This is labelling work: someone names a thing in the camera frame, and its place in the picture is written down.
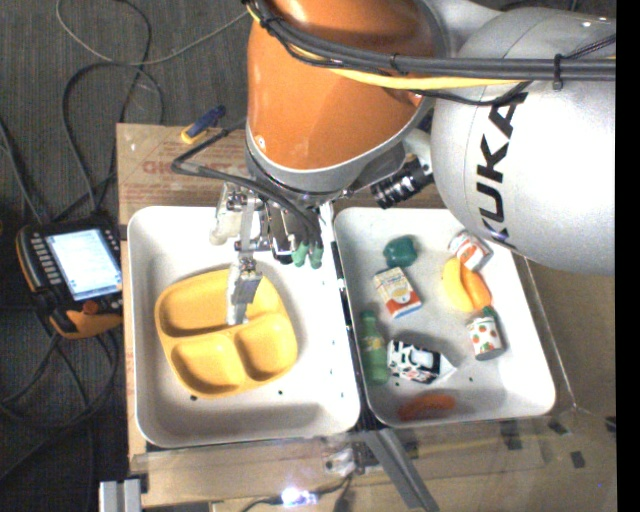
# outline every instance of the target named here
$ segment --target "black cable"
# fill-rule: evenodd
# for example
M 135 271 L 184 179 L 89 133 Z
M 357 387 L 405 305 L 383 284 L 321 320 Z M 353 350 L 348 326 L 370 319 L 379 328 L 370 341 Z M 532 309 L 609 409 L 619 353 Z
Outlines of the black cable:
M 315 494 L 318 497 L 324 496 L 325 494 L 331 494 L 336 492 L 339 489 L 343 489 L 343 491 L 340 493 L 340 496 L 338 497 L 338 499 L 336 500 L 336 503 L 341 500 L 344 499 L 344 496 L 347 492 L 347 490 L 349 489 L 349 486 L 351 485 L 351 480 L 353 479 L 353 472 L 349 473 L 343 480 L 341 480 L 338 484 L 333 485 L 331 487 L 326 487 L 324 489 L 317 489 L 315 491 L 309 491 L 310 494 Z M 256 507 L 258 505 L 264 504 L 264 505 L 282 505 L 283 501 L 282 501 L 282 497 L 281 496 L 271 496 L 269 498 L 258 498 L 257 500 L 252 501 L 251 503 L 247 504 L 242 510 L 240 510 L 240 512 L 247 512 L 248 510 L 251 510 L 253 507 Z
M 147 60 L 148 56 L 149 56 L 149 51 L 151 49 L 151 38 L 152 38 L 152 29 L 151 29 L 151 23 L 149 22 L 149 19 L 147 18 L 147 16 L 144 14 L 144 12 L 142 12 L 138 7 L 136 7 L 135 5 L 133 5 L 132 3 L 130 3 L 127 0 L 117 0 L 120 3 L 123 3 L 127 6 L 129 6 L 131 9 L 133 9 L 143 20 L 145 28 L 146 28 L 146 32 L 147 32 L 147 37 L 146 37 L 146 42 L 145 42 L 145 47 L 144 47 L 144 53 L 142 58 L 140 59 L 141 62 L 144 62 Z M 120 69 L 129 69 L 132 71 L 135 71 L 135 75 L 133 78 L 133 81 L 131 82 L 131 85 L 129 87 L 129 92 L 127 94 L 127 97 L 125 99 L 125 101 L 122 104 L 122 108 L 120 110 L 120 114 L 118 116 L 118 122 L 122 122 L 124 119 L 124 115 L 127 109 L 127 106 L 129 104 L 129 101 L 131 99 L 131 96 L 133 94 L 133 91 L 135 90 L 136 84 L 138 83 L 138 80 L 140 79 L 140 77 L 144 77 L 146 78 L 149 82 L 151 82 L 153 89 L 155 90 L 156 94 L 158 95 L 158 101 L 159 101 L 159 105 L 160 105 L 160 110 L 159 110 L 159 118 L 156 121 L 156 124 L 161 123 L 162 122 L 162 118 L 164 117 L 164 100 L 162 97 L 162 89 L 160 88 L 160 86 L 158 85 L 158 83 L 151 77 L 151 75 L 149 75 L 148 73 L 146 73 L 143 70 L 143 66 L 142 64 L 139 65 L 131 65 L 131 64 L 127 64 L 124 62 L 99 62 L 99 63 L 94 63 L 94 64 L 90 64 L 88 66 L 85 66 L 84 68 L 78 70 L 67 82 L 67 85 L 65 86 L 65 90 L 63 93 L 63 98 L 62 98 L 62 119 L 63 119 L 63 126 L 65 129 L 65 134 L 67 136 L 67 140 L 69 141 L 69 144 L 71 146 L 71 150 L 73 153 L 73 156 L 76 160 L 76 163 L 78 164 L 78 167 L 80 168 L 80 171 L 82 173 L 83 179 L 87 185 L 87 192 L 85 194 L 83 194 L 80 198 L 78 198 L 76 201 L 74 201 L 70 206 L 68 206 L 67 208 L 65 208 L 63 214 L 66 215 L 68 213 L 68 211 L 70 209 L 72 209 L 73 207 L 77 206 L 80 204 L 81 201 L 83 201 L 85 198 L 88 198 L 91 202 L 91 206 L 92 206 L 92 210 L 93 212 L 97 212 L 102 204 L 102 201 L 104 200 L 104 197 L 106 195 L 107 189 L 108 189 L 108 185 L 109 185 L 109 181 L 111 179 L 113 179 L 114 177 L 117 176 L 117 173 L 113 170 L 115 167 L 115 163 L 116 163 L 116 148 L 115 148 L 115 143 L 112 145 L 111 148 L 111 156 L 110 156 L 110 162 L 109 162 L 109 172 L 107 174 L 107 177 L 105 179 L 103 179 L 102 181 L 100 181 L 98 183 L 98 185 L 96 185 L 95 187 L 93 187 L 91 185 L 91 179 L 90 179 L 90 173 L 89 173 L 89 169 L 88 166 L 86 165 L 86 163 L 84 162 L 82 155 L 80 153 L 80 150 L 77 147 L 77 144 L 75 143 L 74 139 L 73 139 L 73 135 L 72 135 L 72 130 L 71 130 L 71 126 L 69 124 L 69 121 L 67 119 L 67 103 L 68 103 L 68 95 L 71 92 L 71 90 L 73 89 L 73 87 L 82 79 L 83 76 L 85 76 L 86 74 L 88 74 L 89 72 L 98 69 L 98 68 L 103 68 L 103 67 L 116 67 L 116 68 L 120 68 Z M 63 217 L 64 215 L 60 214 L 58 215 L 57 218 Z
M 182 174 L 184 176 L 202 176 L 205 178 L 230 181 L 232 183 L 235 183 L 236 185 L 252 190 L 254 193 L 277 203 L 287 211 L 294 214 L 303 224 L 307 238 L 312 239 L 311 241 L 313 241 L 313 243 L 318 247 L 322 247 L 322 234 L 320 232 L 320 229 L 313 222 L 311 222 L 311 220 L 305 215 L 303 211 L 301 211 L 296 205 L 291 203 L 281 194 L 278 194 L 274 190 L 271 190 L 253 180 L 212 169 L 199 163 L 187 162 L 189 158 L 216 143 L 220 139 L 228 136 L 233 130 L 238 129 L 238 127 L 242 125 L 244 125 L 244 122 L 238 123 L 237 126 L 234 126 L 230 129 L 223 129 L 213 137 L 210 137 L 209 139 L 200 143 L 198 146 L 178 156 L 171 163 L 171 170 L 177 174 Z
M 502 4 L 500 6 L 500 11 L 501 12 L 508 12 L 508 11 L 512 11 L 514 9 L 519 9 L 521 7 L 548 7 L 544 4 L 544 2 L 535 2 L 535 1 L 531 1 L 531 0 L 516 0 L 514 2 L 509 2 L 506 4 Z
M 603 48 L 606 48 L 609 45 L 612 45 L 616 42 L 616 35 L 613 34 L 611 36 L 605 37 L 599 41 L 595 41 L 594 43 L 590 43 L 588 45 L 582 46 L 577 50 L 574 50 L 569 55 L 562 57 L 562 59 L 579 59 L 584 57 L 585 55 L 589 55 L 590 53 L 596 52 Z M 521 93 L 524 89 L 529 87 L 533 82 L 520 82 L 519 84 L 512 87 L 509 91 L 494 98 L 492 100 L 484 100 L 484 101 L 475 101 L 465 98 L 464 96 L 459 96 L 457 94 L 446 93 L 442 91 L 412 91 L 415 94 L 419 94 L 421 96 L 428 96 L 436 99 L 443 99 L 449 101 L 455 101 L 457 103 L 462 103 L 464 105 L 473 105 L 477 107 L 485 107 L 485 106 L 500 106 L 502 104 L 508 103 L 512 100 L 516 95 Z
M 50 334 L 46 324 L 42 322 L 42 319 L 39 318 L 39 320 L 41 320 L 42 326 L 45 329 L 45 331 L 48 334 Z M 87 511 L 90 509 L 91 504 L 93 502 L 92 493 L 94 490 L 93 481 L 94 481 L 94 475 L 95 475 L 95 456 L 94 456 L 94 435 L 93 435 L 93 430 L 89 420 L 101 409 L 102 405 L 104 405 L 104 401 L 105 401 L 104 398 L 106 398 L 109 395 L 109 393 L 111 393 L 113 382 L 114 382 L 115 371 L 118 368 L 118 359 L 119 359 L 118 358 L 118 354 L 119 354 L 118 342 L 113 336 L 113 333 L 111 331 L 108 331 L 107 335 L 111 340 L 114 354 L 110 353 L 109 349 L 104 343 L 104 340 L 102 340 L 100 336 L 97 336 L 96 340 L 98 341 L 103 351 L 105 352 L 105 355 L 111 365 L 111 372 L 109 374 L 106 384 L 103 386 L 102 390 L 94 400 L 89 400 L 87 393 L 80 381 L 80 378 L 75 368 L 73 367 L 73 365 L 71 364 L 71 361 L 68 359 L 67 355 L 62 351 L 60 345 L 58 344 L 58 342 L 61 339 L 60 335 L 58 335 L 57 333 L 54 333 L 51 335 L 51 342 L 47 350 L 47 353 L 45 357 L 42 359 L 41 363 L 38 365 L 29 383 L 25 387 L 23 387 L 19 392 L 14 393 L 9 397 L 5 397 L 0 401 L 0 403 L 2 404 L 2 407 L 0 407 L 0 410 L 2 410 L 2 412 L 5 412 L 7 409 L 6 405 L 9 402 L 16 401 L 18 398 L 26 394 L 27 391 L 32 389 L 33 385 L 37 382 L 37 380 L 41 377 L 43 373 L 44 363 L 49 360 L 51 353 L 55 350 L 60 355 L 61 359 L 63 360 L 67 368 L 67 371 L 70 373 L 72 380 L 75 384 L 75 387 L 78 390 L 78 393 L 81 395 L 83 406 L 84 406 L 82 412 L 77 414 L 72 420 L 64 422 L 62 424 L 46 424 L 46 425 L 42 422 L 32 423 L 31 421 L 24 421 L 26 417 L 19 415 L 18 413 L 15 413 L 13 410 L 11 410 L 11 414 L 10 414 L 11 419 L 14 419 L 17 417 L 18 423 L 30 424 L 29 426 L 33 427 L 36 430 L 41 430 L 42 427 L 46 427 L 45 430 L 48 432 L 48 435 L 45 437 L 44 440 L 42 440 L 37 445 L 33 446 L 23 457 L 14 461 L 13 464 L 8 469 L 6 469 L 2 474 L 0 474 L 0 482 L 2 482 L 10 474 L 12 474 L 18 467 L 20 467 L 23 463 L 29 460 L 32 456 L 34 456 L 40 450 L 44 449 L 46 446 L 57 443 L 58 441 L 63 439 L 66 435 L 68 435 L 75 427 L 82 424 L 83 422 L 86 422 L 87 442 L 88 442 L 88 448 L 90 451 L 90 454 L 89 454 L 90 471 L 88 476 L 89 484 L 86 490 L 87 500 L 86 500 L 85 508 Z
M 61 108 L 64 132 L 65 132 L 67 140 L 68 140 L 68 142 L 69 142 L 69 144 L 71 146 L 73 157 L 76 160 L 76 163 L 78 164 L 78 168 L 81 171 L 81 175 L 82 175 L 82 177 L 83 177 L 83 179 L 84 179 L 84 181 L 86 183 L 87 194 L 88 194 L 88 197 L 89 197 L 89 201 L 91 202 L 92 210 L 94 212 L 96 212 L 98 210 L 100 205 L 99 205 L 98 201 L 96 200 L 96 197 L 95 197 L 95 194 L 94 194 L 94 190 L 93 190 L 93 186 L 91 185 L 91 177 L 90 177 L 89 167 L 84 162 L 82 154 L 78 150 L 76 141 L 74 140 L 74 137 L 73 137 L 71 126 L 70 126 L 70 123 L 69 123 L 69 120 L 68 120 L 68 110 L 69 110 L 68 109 L 68 100 L 69 100 L 69 94 L 70 94 L 71 90 L 75 87 L 75 85 L 87 73 L 89 73 L 89 72 L 91 72 L 91 71 L 93 71 L 95 69 L 108 68 L 108 67 L 134 70 L 135 73 L 136 73 L 134 81 L 137 81 L 139 75 L 144 76 L 153 85 L 154 90 L 158 94 L 158 98 L 159 98 L 160 104 L 161 105 L 163 104 L 162 92 L 161 92 L 160 86 L 151 77 L 151 75 L 149 75 L 148 73 L 146 73 L 145 71 L 143 71 L 141 69 L 138 69 L 138 68 L 126 65 L 126 64 L 118 64 L 118 63 L 114 63 L 114 62 L 97 62 L 97 63 L 94 63 L 94 64 L 89 64 L 88 66 L 85 66 L 85 67 L 81 68 L 80 70 L 76 71 L 76 73 L 67 82 L 67 85 L 66 85 L 66 87 L 64 89 L 64 93 L 63 93 L 63 97 L 62 97 L 62 108 Z
M 304 51 L 338 61 L 344 66 L 387 69 L 393 59 L 394 67 L 402 73 L 459 76 L 469 78 L 495 78 L 514 80 L 553 80 L 553 59 L 488 59 L 488 58 L 424 58 L 384 53 L 346 46 L 308 34 L 283 18 L 274 16 L 265 0 L 252 0 L 249 4 L 261 25 L 280 42 L 292 44 Z M 615 61 L 593 59 L 588 62 L 567 63 L 563 68 L 564 80 L 615 80 Z
M 8 405 L 11 402 L 15 402 L 19 400 L 24 395 L 26 395 L 33 388 L 33 386 L 36 385 L 36 383 L 40 380 L 45 370 L 47 369 L 47 365 L 49 364 L 49 359 L 51 358 L 51 354 L 53 354 L 53 352 L 58 348 L 58 343 L 60 342 L 60 339 L 61 339 L 61 336 L 58 333 L 54 333 L 52 336 L 50 336 L 49 347 L 47 348 L 47 351 L 44 357 L 40 360 L 40 363 L 38 363 L 38 366 L 33 372 L 31 379 L 29 379 L 29 382 L 25 386 L 23 386 L 20 390 L 16 391 L 15 393 L 0 399 L 0 403 L 2 403 L 3 405 Z
M 5 403 L 4 400 L 0 401 L 0 413 L 4 416 L 12 420 L 14 423 L 18 423 L 21 425 L 25 425 L 31 427 L 35 430 L 66 430 L 80 425 L 81 423 L 87 421 L 92 416 L 94 416 L 104 405 L 109 394 L 111 393 L 112 385 L 115 381 L 116 371 L 118 369 L 118 359 L 119 359 L 119 348 L 117 342 L 111 338 L 112 340 L 112 348 L 114 350 L 115 355 L 112 356 L 108 353 L 106 346 L 103 343 L 100 343 L 103 350 L 105 350 L 107 358 L 111 362 L 110 373 L 107 377 L 107 381 L 100 392 L 87 404 L 87 406 L 76 415 L 72 416 L 70 419 L 66 421 L 52 421 L 45 422 L 29 416 L 26 416 L 18 411 L 16 411 L 9 404 Z
M 336 502 L 333 504 L 333 512 L 347 512 L 349 510 L 349 502 L 346 499 L 347 493 L 349 492 L 349 488 L 351 487 L 351 482 L 353 481 L 353 472 L 347 476 L 347 484 L 344 486 L 344 489 L 338 495 Z
M 40 216 L 40 214 L 38 213 L 38 210 L 34 206 L 33 201 L 31 200 L 31 196 L 27 191 L 27 187 L 24 183 L 24 180 L 22 179 L 22 175 L 20 174 L 20 171 L 18 169 L 18 162 L 13 152 L 13 147 L 9 142 L 9 135 L 7 132 L 7 128 L 5 127 L 2 119 L 0 119 L 0 137 L 2 137 L 2 142 L 4 144 L 3 153 L 9 158 L 9 164 L 13 171 L 13 175 L 15 176 L 16 182 L 18 183 L 18 186 L 20 187 L 20 191 L 22 192 L 22 199 L 29 206 L 31 213 L 35 217 L 38 224 L 42 224 L 43 218 Z

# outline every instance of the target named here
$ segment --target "gray carpet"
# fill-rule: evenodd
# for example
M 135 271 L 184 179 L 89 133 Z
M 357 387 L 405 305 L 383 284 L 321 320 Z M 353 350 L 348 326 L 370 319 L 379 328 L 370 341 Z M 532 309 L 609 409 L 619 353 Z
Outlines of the gray carpet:
M 234 0 L 133 0 L 152 27 L 146 60 L 172 55 L 243 13 Z M 616 16 L 615 1 L 480 2 L 492 7 L 542 4 Z M 64 0 L 67 25 L 89 46 L 114 61 L 145 57 L 147 29 L 139 12 L 117 0 Z M 249 18 L 163 63 L 143 69 L 160 87 L 130 68 L 104 65 L 74 41 L 56 18 L 54 0 L 5 0 L 0 8 L 0 122 L 5 126 L 36 213 L 43 218 L 82 218 L 91 204 L 82 169 L 63 125 L 62 100 L 69 80 L 67 118 L 81 161 L 97 185 L 113 172 L 114 124 L 187 125 L 223 104 L 225 123 L 245 115 L 245 44 Z M 86 68 L 96 63 L 102 66 Z M 115 181 L 108 182 L 102 207 L 115 219 Z M 23 388 L 44 357 L 49 338 L 33 311 L 18 268 L 14 238 L 36 221 L 25 205 L 5 151 L 0 151 L 0 400 Z M 114 343 L 122 349 L 122 333 Z M 78 414 L 83 399 L 69 364 L 88 399 L 99 396 L 110 371 L 96 340 L 64 341 L 51 355 L 38 383 L 12 405 L 32 423 L 64 421 Z M 43 430 L 0 415 L 0 510 L 97 509 L 97 483 L 127 476 L 127 437 L 122 358 L 106 403 L 69 431 Z

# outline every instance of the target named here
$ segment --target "cow print carton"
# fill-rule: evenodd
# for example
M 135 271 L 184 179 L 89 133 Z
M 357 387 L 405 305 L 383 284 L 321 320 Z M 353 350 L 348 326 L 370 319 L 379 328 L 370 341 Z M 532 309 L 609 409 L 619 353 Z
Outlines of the cow print carton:
M 455 369 L 439 352 L 399 340 L 391 340 L 387 344 L 387 366 L 394 377 L 424 384 L 431 384 Z

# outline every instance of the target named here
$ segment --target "small can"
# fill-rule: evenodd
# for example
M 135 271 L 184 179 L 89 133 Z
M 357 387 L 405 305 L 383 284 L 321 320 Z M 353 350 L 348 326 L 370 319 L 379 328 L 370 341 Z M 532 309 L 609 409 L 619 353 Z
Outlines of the small can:
M 399 267 L 378 272 L 373 276 L 376 291 L 393 318 L 399 318 L 422 306 L 418 294 Z
M 469 270 L 480 270 L 493 252 L 479 238 L 464 230 L 449 242 L 449 251 Z
M 483 316 L 467 325 L 469 339 L 478 361 L 487 361 L 501 355 L 505 348 L 498 329 L 496 314 L 491 308 L 482 310 Z

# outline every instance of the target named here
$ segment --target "light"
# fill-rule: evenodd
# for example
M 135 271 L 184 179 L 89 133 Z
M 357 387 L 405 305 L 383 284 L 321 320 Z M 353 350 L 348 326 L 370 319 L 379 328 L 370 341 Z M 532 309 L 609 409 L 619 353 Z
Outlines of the light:
M 287 487 L 280 494 L 282 505 L 285 507 L 297 507 L 298 505 L 316 505 L 318 495 L 309 491 L 299 491 L 295 487 Z

